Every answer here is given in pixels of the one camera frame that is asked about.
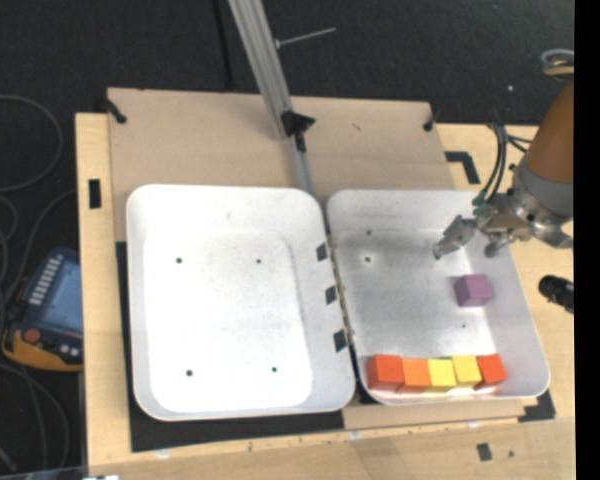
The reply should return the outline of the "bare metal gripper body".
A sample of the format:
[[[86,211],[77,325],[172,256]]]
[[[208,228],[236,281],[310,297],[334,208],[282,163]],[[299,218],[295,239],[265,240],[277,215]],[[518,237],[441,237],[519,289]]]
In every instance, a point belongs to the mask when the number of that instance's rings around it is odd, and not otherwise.
[[[570,218],[552,213],[526,192],[493,195],[475,205],[474,216],[477,228],[486,237],[488,234],[508,234],[509,244],[535,238],[555,249],[573,248],[573,237],[563,230]]]

